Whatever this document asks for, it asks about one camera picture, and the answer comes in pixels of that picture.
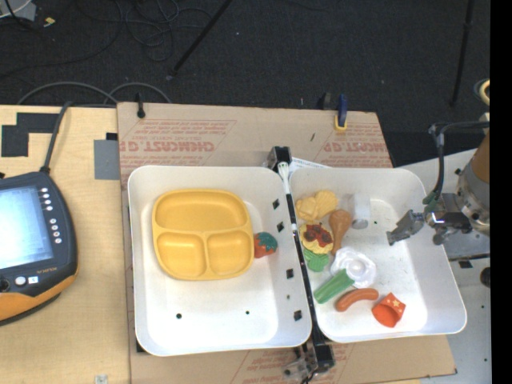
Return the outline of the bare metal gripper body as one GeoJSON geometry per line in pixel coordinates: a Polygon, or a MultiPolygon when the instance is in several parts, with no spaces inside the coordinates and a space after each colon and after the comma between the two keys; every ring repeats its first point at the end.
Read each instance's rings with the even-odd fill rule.
{"type": "Polygon", "coordinates": [[[449,260],[469,260],[490,256],[490,202],[489,194],[475,192],[444,193],[447,212],[461,212],[470,220],[473,230],[468,234],[457,232],[443,243],[449,260]]]}

